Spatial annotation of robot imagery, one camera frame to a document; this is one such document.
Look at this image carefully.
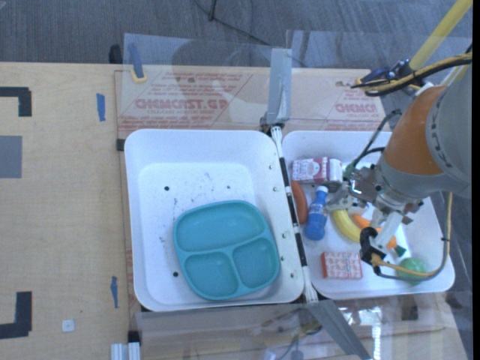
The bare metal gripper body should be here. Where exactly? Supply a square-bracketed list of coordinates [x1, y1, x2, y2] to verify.
[347, 165, 425, 217]

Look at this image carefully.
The orange carrot green top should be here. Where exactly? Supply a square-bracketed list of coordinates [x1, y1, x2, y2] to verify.
[352, 213, 407, 259]

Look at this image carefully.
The yellow banana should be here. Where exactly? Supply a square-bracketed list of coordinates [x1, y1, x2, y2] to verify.
[329, 208, 363, 244]

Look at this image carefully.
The blue bottle white cap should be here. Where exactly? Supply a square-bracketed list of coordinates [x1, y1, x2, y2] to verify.
[303, 185, 330, 242]

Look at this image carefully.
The orange brown sausage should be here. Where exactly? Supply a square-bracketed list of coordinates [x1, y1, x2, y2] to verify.
[291, 181, 310, 226]

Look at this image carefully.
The red and white carton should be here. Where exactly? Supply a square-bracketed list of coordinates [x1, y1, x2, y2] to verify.
[291, 156, 344, 185]

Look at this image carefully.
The red and white packet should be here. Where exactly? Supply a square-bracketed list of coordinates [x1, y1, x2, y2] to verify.
[319, 251, 365, 281]

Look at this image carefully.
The white plastic tray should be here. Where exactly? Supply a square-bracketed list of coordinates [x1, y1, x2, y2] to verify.
[280, 129, 456, 302]
[123, 127, 306, 313]

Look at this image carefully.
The green ball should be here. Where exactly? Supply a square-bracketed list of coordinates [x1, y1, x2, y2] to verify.
[396, 256, 429, 287]

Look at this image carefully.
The teal divided plate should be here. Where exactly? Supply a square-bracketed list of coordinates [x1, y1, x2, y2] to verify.
[172, 199, 282, 302]

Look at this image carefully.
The brown cardboard board red print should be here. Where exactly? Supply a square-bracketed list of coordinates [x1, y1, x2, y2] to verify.
[114, 66, 457, 339]

